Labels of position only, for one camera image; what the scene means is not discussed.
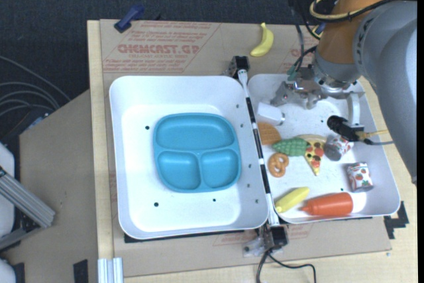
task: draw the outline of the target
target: banana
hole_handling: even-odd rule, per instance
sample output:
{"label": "banana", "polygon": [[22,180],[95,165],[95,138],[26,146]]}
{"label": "banana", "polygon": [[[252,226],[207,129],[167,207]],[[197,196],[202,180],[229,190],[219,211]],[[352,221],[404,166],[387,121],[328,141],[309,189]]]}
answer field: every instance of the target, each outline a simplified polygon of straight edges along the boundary
{"label": "banana", "polygon": [[274,43],[274,33],[266,27],[265,23],[262,23],[260,26],[262,27],[262,40],[259,45],[250,52],[252,57],[264,56],[271,50],[272,44]]}
{"label": "banana", "polygon": [[292,192],[285,195],[283,198],[280,198],[276,203],[276,211],[278,213],[286,212],[291,209],[296,204],[303,201],[309,194],[309,188],[307,186],[297,188]]}

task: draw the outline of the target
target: soda can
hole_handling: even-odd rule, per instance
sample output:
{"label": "soda can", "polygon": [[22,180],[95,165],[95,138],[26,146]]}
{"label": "soda can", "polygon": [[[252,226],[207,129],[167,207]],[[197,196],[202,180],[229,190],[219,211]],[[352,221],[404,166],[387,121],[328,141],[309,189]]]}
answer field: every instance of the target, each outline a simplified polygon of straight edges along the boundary
{"label": "soda can", "polygon": [[365,162],[357,162],[349,165],[347,174],[350,186],[354,192],[364,192],[374,187],[368,165]]}
{"label": "soda can", "polygon": [[349,142],[342,136],[335,136],[328,139],[324,145],[324,154],[328,159],[338,161],[340,160],[351,148],[353,142]]}

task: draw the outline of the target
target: toy pizza slice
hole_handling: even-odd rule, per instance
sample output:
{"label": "toy pizza slice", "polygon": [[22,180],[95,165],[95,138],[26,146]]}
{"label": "toy pizza slice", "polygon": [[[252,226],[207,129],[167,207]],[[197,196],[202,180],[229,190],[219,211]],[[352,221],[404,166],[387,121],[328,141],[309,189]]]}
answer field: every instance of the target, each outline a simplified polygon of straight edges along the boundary
{"label": "toy pizza slice", "polygon": [[320,135],[300,135],[298,137],[307,142],[305,159],[313,174],[318,176],[321,168],[321,159],[324,156],[325,137]]}

